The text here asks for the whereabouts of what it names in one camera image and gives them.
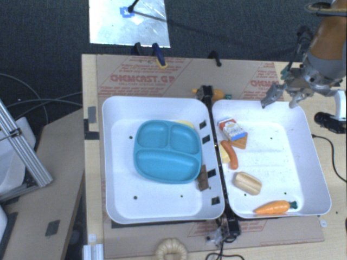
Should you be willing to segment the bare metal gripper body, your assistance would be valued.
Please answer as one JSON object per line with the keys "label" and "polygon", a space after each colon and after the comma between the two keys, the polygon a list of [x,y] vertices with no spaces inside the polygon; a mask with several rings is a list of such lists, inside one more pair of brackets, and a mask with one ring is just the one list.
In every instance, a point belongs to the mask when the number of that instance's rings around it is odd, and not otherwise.
{"label": "bare metal gripper body", "polygon": [[314,68],[285,67],[282,70],[282,80],[284,81],[285,90],[291,96],[297,94],[300,94],[300,96],[312,96],[314,93],[330,96],[330,79],[324,77]]}

